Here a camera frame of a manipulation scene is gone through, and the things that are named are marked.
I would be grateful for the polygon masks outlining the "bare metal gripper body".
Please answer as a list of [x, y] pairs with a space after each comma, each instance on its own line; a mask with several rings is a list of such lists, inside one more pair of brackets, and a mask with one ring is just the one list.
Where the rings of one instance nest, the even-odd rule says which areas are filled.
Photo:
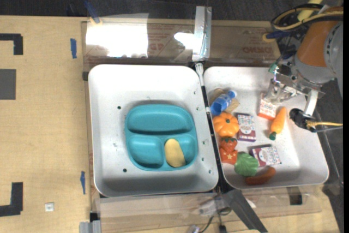
[[315, 93], [317, 98], [324, 96], [322, 85], [304, 78], [292, 63], [273, 63], [269, 68], [269, 72], [273, 75], [271, 80], [277, 82], [281, 89], [292, 87], [297, 90], [297, 95], [302, 94], [308, 97], [311, 93]]

